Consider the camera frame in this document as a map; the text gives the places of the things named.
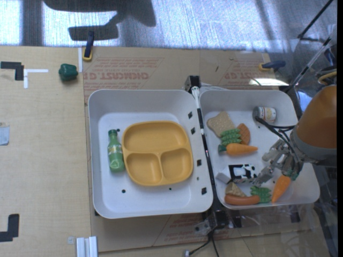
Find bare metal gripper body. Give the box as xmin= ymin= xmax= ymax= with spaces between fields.
xmin=271 ymin=139 xmax=304 ymax=175

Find white plastic tray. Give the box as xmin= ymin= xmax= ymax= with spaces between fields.
xmin=87 ymin=89 xmax=214 ymax=220
xmin=199 ymin=89 xmax=321 ymax=210

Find green pea pods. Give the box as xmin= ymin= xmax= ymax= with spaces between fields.
xmin=219 ymin=128 xmax=242 ymax=146
xmin=250 ymin=185 xmax=272 ymax=204

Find orange carrot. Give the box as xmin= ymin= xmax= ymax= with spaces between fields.
xmin=271 ymin=174 xmax=292 ymax=203
xmin=217 ymin=142 xmax=259 ymax=156

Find black and white milk carton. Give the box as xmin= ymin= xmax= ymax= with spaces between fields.
xmin=215 ymin=164 xmax=258 ymax=185

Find orange-brown waffle biscuit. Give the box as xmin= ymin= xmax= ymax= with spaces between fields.
xmin=237 ymin=123 xmax=251 ymax=146

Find orange-red sausage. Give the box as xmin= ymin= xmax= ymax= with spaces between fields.
xmin=224 ymin=194 xmax=260 ymax=206

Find yellow pizza slice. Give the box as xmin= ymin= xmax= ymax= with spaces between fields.
xmin=225 ymin=182 xmax=247 ymax=198

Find small white and yellow can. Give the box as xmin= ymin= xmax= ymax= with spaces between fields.
xmin=252 ymin=105 xmax=277 ymax=123

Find tan bread slice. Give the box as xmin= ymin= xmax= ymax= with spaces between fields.
xmin=206 ymin=111 xmax=236 ymax=138

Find thin black and white rod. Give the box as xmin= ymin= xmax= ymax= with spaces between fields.
xmin=191 ymin=86 xmax=217 ymax=211

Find yellow divided plate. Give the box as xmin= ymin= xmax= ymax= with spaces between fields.
xmin=121 ymin=120 xmax=194 ymax=187

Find brown cardboard board red print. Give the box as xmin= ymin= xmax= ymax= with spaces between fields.
xmin=81 ymin=46 xmax=319 ymax=253

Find green plastic bottle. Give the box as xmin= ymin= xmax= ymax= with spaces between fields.
xmin=107 ymin=128 xmax=126 ymax=173

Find green bell pepper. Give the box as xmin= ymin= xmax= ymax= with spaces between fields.
xmin=58 ymin=63 xmax=79 ymax=82

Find black block with thin wires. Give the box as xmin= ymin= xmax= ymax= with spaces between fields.
xmin=194 ymin=209 xmax=231 ymax=235
xmin=184 ymin=75 xmax=202 ymax=91

